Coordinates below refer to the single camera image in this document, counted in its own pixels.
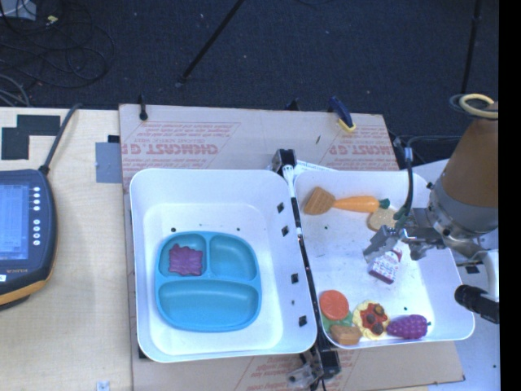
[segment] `device screen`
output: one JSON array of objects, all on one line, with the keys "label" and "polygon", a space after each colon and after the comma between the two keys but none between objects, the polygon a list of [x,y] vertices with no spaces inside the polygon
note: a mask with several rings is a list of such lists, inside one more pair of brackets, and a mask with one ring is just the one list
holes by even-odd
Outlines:
[{"label": "device screen", "polygon": [[28,259],[28,198],[28,184],[0,184],[0,260]]}]

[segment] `yellow ring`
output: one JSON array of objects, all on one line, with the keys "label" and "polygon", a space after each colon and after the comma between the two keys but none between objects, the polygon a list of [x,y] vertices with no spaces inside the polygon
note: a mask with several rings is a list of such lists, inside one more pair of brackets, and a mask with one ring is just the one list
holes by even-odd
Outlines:
[{"label": "yellow ring", "polygon": [[483,101],[487,102],[488,105],[494,104],[494,100],[492,100],[490,97],[487,97],[486,95],[482,95],[482,94],[466,94],[466,95],[463,95],[459,99],[459,105],[467,113],[470,113],[470,114],[472,114],[474,116],[484,117],[485,119],[497,119],[499,117],[499,112],[489,112],[487,110],[482,110],[480,108],[473,108],[467,102],[467,100],[469,100],[469,99],[483,100]]}]

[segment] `brown wedge toy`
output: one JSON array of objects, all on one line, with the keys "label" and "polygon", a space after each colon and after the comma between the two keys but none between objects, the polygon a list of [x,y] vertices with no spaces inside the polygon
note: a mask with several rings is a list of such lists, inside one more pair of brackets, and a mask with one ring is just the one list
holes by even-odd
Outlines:
[{"label": "brown wedge toy", "polygon": [[331,208],[352,212],[373,213],[379,207],[388,209],[389,199],[378,200],[372,195],[354,195],[343,199],[336,199],[330,192],[316,187],[304,207],[306,214],[323,214]]}]

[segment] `orange carrot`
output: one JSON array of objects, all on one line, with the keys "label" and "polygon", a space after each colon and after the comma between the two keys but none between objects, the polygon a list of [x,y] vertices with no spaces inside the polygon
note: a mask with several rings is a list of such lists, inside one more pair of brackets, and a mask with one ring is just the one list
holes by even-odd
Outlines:
[{"label": "orange carrot", "polygon": [[352,212],[373,213],[378,210],[378,207],[387,209],[389,207],[389,200],[378,200],[372,195],[355,195],[335,200],[333,207]]}]

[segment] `cardboard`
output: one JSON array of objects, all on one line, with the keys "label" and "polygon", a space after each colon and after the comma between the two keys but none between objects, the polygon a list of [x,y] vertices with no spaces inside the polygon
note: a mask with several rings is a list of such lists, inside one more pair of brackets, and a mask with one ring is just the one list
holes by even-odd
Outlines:
[{"label": "cardboard", "polygon": [[[278,149],[333,169],[398,170],[382,116],[353,114],[346,133],[326,112],[268,112],[226,108],[120,106],[129,312],[134,389],[156,391],[292,389],[287,374],[302,365],[299,355],[223,358],[157,363],[140,358],[136,333],[134,251],[129,182],[140,169],[265,169]],[[453,342],[340,349],[342,371],[326,381],[328,391],[395,389],[463,380]]]}]

